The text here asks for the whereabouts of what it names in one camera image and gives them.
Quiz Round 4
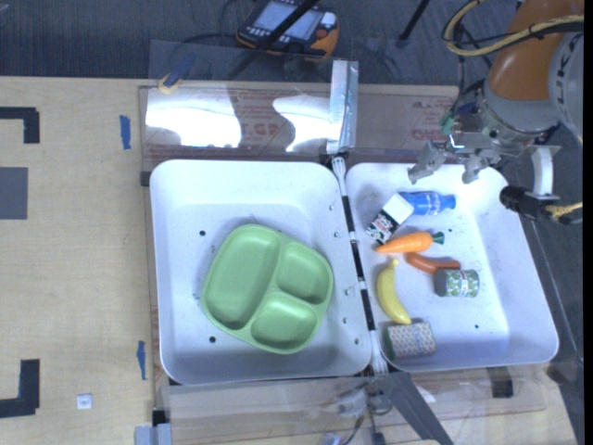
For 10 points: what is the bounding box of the yellow banana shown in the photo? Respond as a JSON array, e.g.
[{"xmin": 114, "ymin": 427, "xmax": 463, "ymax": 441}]
[{"xmin": 375, "ymin": 258, "xmax": 412, "ymax": 326}]

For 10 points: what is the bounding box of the orange sausage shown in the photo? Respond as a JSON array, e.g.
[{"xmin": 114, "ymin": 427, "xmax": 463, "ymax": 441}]
[{"xmin": 405, "ymin": 252, "xmax": 462, "ymax": 275}]

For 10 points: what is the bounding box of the blue plastic bottle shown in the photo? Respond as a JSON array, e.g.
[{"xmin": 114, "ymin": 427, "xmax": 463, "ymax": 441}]
[{"xmin": 398, "ymin": 190, "xmax": 458, "ymax": 216}]

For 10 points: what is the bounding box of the black cylinder on white bracket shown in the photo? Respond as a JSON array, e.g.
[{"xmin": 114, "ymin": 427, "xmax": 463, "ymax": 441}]
[{"xmin": 498, "ymin": 146, "xmax": 561, "ymax": 219}]

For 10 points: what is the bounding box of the green divided plate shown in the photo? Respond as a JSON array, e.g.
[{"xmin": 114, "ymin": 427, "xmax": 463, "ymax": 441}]
[{"xmin": 200, "ymin": 222, "xmax": 335, "ymax": 355}]

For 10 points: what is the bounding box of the green and white can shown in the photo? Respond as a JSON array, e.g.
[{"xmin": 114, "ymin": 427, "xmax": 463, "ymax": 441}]
[{"xmin": 433, "ymin": 268, "xmax": 480, "ymax": 299}]

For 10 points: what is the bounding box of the green patterned can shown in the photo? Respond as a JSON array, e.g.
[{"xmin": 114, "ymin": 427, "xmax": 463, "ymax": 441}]
[{"xmin": 382, "ymin": 321, "xmax": 438, "ymax": 361}]

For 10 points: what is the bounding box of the white plastic tray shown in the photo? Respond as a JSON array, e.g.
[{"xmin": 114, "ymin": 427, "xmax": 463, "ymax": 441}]
[
  {"xmin": 148, "ymin": 158, "xmax": 373, "ymax": 386},
  {"xmin": 345, "ymin": 160, "xmax": 560, "ymax": 374}
]

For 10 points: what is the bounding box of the white and green carton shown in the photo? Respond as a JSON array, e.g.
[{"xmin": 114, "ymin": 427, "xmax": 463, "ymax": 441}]
[{"xmin": 365, "ymin": 193, "xmax": 415, "ymax": 245}]

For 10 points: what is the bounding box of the orange carrot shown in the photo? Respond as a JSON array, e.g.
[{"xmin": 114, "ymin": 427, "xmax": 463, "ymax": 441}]
[{"xmin": 375, "ymin": 230, "xmax": 446, "ymax": 255}]

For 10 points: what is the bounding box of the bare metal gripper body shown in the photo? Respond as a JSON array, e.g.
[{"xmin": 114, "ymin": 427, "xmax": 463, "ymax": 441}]
[{"xmin": 444, "ymin": 111, "xmax": 534, "ymax": 162}]

